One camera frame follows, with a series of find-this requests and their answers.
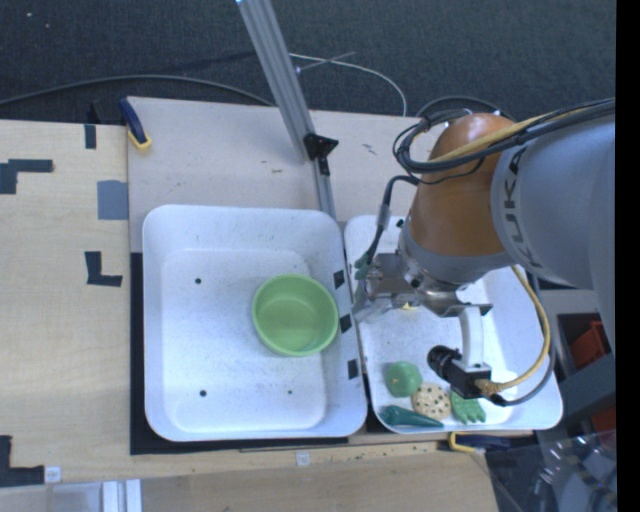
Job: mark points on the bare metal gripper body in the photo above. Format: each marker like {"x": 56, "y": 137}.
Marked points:
{"x": 395, "y": 280}

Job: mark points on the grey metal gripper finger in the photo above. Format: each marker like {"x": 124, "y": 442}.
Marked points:
{"x": 361, "y": 298}
{"x": 376, "y": 311}

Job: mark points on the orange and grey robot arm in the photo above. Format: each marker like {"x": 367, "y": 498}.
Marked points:
{"x": 545, "y": 200}

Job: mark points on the small yellow object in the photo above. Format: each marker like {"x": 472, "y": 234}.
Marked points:
{"x": 411, "y": 306}

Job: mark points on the white plastic tray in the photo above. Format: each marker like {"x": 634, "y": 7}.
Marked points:
{"x": 410, "y": 340}
{"x": 225, "y": 340}

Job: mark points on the green bowl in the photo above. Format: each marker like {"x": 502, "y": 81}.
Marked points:
{"x": 295, "y": 315}

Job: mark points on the green toy pepper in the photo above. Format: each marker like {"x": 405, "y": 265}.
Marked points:
{"x": 402, "y": 378}

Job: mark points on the beige dotted biscuit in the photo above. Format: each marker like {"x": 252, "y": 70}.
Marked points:
{"x": 431, "y": 401}

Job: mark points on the dark green toy chili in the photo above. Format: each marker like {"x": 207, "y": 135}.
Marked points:
{"x": 407, "y": 418}

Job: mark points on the green toy leaf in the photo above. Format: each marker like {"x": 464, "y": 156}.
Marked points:
{"x": 467, "y": 409}

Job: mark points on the pale wood board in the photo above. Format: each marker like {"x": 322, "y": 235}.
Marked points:
{"x": 225, "y": 160}

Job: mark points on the black cylinder on white bracket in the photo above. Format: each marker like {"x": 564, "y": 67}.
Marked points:
{"x": 462, "y": 375}

